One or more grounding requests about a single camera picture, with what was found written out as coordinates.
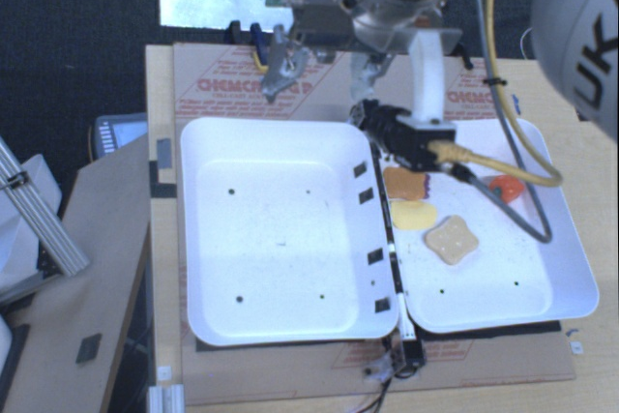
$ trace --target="white tray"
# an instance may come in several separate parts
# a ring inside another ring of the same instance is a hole
[[[183,130],[181,161],[188,313],[198,338],[231,345],[392,331],[398,306],[361,132],[203,118]],[[365,172],[355,173],[360,165]],[[376,250],[382,259],[369,264]]]
[[[537,128],[526,121],[520,124],[548,159]],[[457,142],[514,163],[496,120],[458,122]],[[523,155],[529,170],[545,175],[528,154]],[[478,177],[498,175],[481,166],[470,168]],[[451,266],[426,247],[425,231],[394,229],[406,305],[415,322],[434,333],[450,333],[578,318],[596,308],[598,287],[563,192],[559,188],[537,190],[553,232],[547,245],[509,221],[474,188],[444,174],[430,175],[429,198],[424,201],[437,208],[437,221],[460,215],[480,245]],[[510,205],[542,229],[528,192]]]

